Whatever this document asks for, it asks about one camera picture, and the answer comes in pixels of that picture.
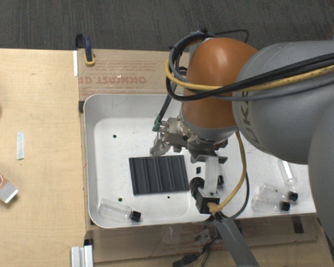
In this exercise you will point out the brown and white carton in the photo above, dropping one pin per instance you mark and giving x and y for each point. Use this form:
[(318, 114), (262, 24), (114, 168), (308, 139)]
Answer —
[(0, 185)]

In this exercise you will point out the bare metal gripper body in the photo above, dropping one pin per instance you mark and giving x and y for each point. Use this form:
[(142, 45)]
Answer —
[(174, 132)]

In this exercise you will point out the white plastic tray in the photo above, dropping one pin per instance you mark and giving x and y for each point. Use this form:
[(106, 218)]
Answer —
[(114, 163), (267, 171)]

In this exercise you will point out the brown cardboard board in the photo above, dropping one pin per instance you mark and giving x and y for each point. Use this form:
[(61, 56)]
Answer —
[(122, 65)]

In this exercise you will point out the black ribbed flat panel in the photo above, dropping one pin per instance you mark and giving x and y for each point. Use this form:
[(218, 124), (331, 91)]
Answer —
[(158, 175)]

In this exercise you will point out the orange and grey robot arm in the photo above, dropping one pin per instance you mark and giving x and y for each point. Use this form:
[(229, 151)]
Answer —
[(281, 126)]

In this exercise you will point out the clear plastic bottle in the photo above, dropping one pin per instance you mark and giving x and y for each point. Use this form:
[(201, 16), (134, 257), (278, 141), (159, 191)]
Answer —
[(272, 190), (267, 204), (287, 172), (114, 209)]

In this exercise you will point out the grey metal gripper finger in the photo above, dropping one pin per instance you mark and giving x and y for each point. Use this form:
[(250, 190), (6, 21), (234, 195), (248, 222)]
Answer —
[(159, 147)]

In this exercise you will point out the black cylinder on white bracket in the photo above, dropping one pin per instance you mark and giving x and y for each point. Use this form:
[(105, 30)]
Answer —
[(211, 177)]

